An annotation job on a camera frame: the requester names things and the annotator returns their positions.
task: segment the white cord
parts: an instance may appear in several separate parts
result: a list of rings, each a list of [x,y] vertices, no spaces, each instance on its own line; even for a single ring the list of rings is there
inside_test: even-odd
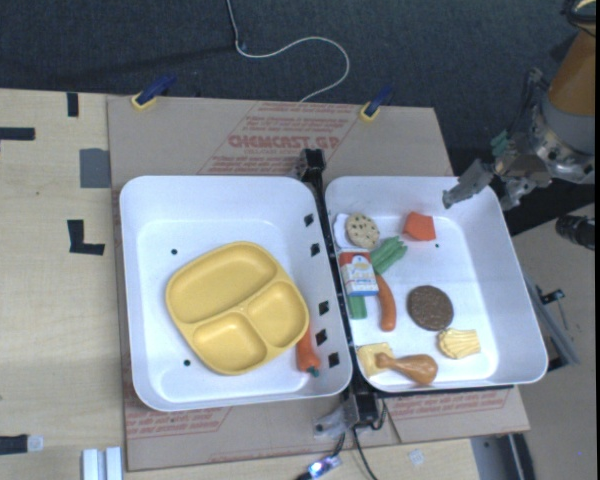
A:
[[[287,46],[283,46],[282,48],[280,48],[279,50],[276,50],[274,52],[271,53],[264,53],[264,54],[260,54],[260,55],[254,55],[251,53],[247,53],[245,52],[241,47],[240,47],[240,39],[239,39],[239,33],[238,33],[238,25],[236,24],[236,20],[235,17],[233,15],[233,8],[231,6],[231,0],[226,0],[227,2],[227,9],[229,10],[229,19],[231,20],[231,26],[233,27],[233,35],[235,37],[235,41],[234,41],[234,45],[236,48],[236,51],[242,55],[243,57],[246,57],[248,59],[266,59],[269,57],[273,57],[275,55],[279,55],[282,52],[288,50],[289,48],[293,48],[294,46],[299,45],[300,43],[304,43],[307,41],[322,41],[325,43],[329,43],[332,46],[335,46],[338,50],[340,50],[340,53],[342,53],[342,55],[344,56],[344,60],[346,63],[346,68],[344,70],[344,74],[340,77],[340,79],[338,79],[336,82],[332,83],[331,85],[328,85],[326,87],[323,87],[322,89],[319,89],[315,92],[312,92],[311,94],[308,94],[307,96],[305,96],[304,98],[302,98],[300,101],[307,101],[310,98],[313,98],[314,96],[321,94],[323,92],[326,92],[330,89],[333,89],[334,87],[340,85],[345,78],[347,78],[347,76],[349,75],[349,68],[350,68],[350,62],[349,62],[349,56],[347,55],[347,52],[345,51],[345,49],[340,46],[338,43],[336,43],[335,41],[328,39],[326,37],[321,37],[321,36],[308,36],[308,37],[303,37],[302,39],[298,39],[296,41],[293,41],[292,43],[289,43]]]

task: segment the orange carrot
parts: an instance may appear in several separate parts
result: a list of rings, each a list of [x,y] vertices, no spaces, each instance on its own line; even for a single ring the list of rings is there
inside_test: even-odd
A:
[[[296,361],[301,372],[308,372],[314,377],[320,373],[320,358],[313,350],[311,329],[308,327],[296,345]]]
[[[378,283],[378,299],[380,301],[380,329],[385,332],[393,331],[396,328],[396,301],[393,298],[391,288],[380,274],[376,274]]]
[[[416,240],[435,240],[436,229],[433,225],[433,217],[411,212],[407,215],[404,223],[403,233],[411,235]]]

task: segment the yellow plate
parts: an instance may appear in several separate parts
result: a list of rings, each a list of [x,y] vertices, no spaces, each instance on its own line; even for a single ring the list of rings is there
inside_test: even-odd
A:
[[[246,373],[294,346],[309,310],[289,275],[251,242],[219,247],[169,280],[166,303],[189,346],[212,370]]]

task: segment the round cracker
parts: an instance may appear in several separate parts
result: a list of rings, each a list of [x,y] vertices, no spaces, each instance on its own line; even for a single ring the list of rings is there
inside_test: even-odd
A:
[[[416,324],[429,331],[441,331],[453,320],[451,299],[440,288],[430,285],[409,292],[407,311]]]
[[[362,213],[349,215],[345,229],[351,243],[358,247],[373,249],[380,239],[380,231],[374,220]]]

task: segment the blue and yellow clamp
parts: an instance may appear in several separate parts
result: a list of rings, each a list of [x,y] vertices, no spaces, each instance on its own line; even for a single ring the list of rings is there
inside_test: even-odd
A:
[[[156,96],[165,94],[176,83],[174,75],[162,75],[154,80],[142,92],[131,98],[131,104],[136,110],[146,110],[156,102]]]
[[[385,85],[375,98],[368,101],[360,109],[360,119],[366,123],[372,122],[380,112],[380,105],[386,104],[391,100],[393,96],[393,87],[391,85]]]

